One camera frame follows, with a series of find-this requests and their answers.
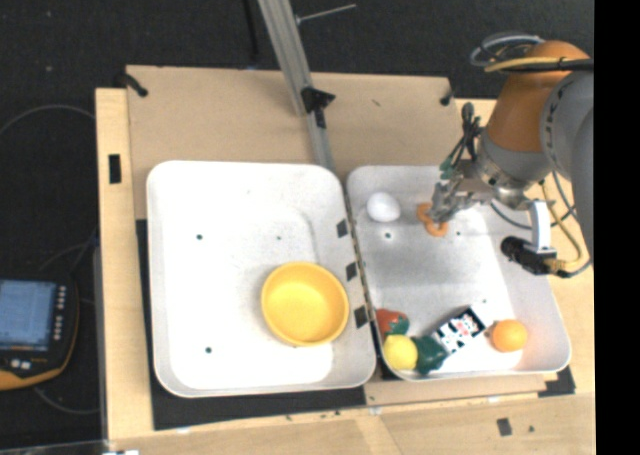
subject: yellow plate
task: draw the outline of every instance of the yellow plate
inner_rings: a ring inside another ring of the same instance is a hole
[[[309,262],[276,268],[262,287],[262,314],[271,331],[296,346],[336,339],[349,318],[342,283],[327,269]]]

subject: wooden table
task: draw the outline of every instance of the wooden table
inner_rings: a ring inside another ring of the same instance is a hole
[[[141,453],[595,453],[593,271],[551,286],[572,342],[575,393],[540,398],[558,375],[365,385],[366,406],[154,430],[136,219],[169,159],[312,163],[306,123],[276,71],[129,66],[149,94],[98,89],[106,438]],[[437,165],[460,135],[445,78],[314,74],[337,175],[365,164]],[[473,101],[486,121],[493,101]],[[574,232],[577,225],[569,227]],[[554,233],[560,254],[571,247]]]

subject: orange ball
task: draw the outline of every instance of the orange ball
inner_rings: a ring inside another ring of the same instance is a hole
[[[527,343],[527,328],[518,320],[502,320],[491,331],[491,342],[500,352],[520,350]]]

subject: white egg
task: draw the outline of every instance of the white egg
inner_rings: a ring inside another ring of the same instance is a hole
[[[367,213],[376,222],[392,222],[400,217],[400,203],[391,194],[375,192],[367,200]]]

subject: black clamp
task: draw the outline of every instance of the black clamp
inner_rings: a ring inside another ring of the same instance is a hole
[[[336,99],[335,95],[319,91],[313,87],[305,87],[302,89],[301,95],[307,114],[313,113],[316,118],[316,126],[326,129],[327,122],[324,118],[324,109]]]

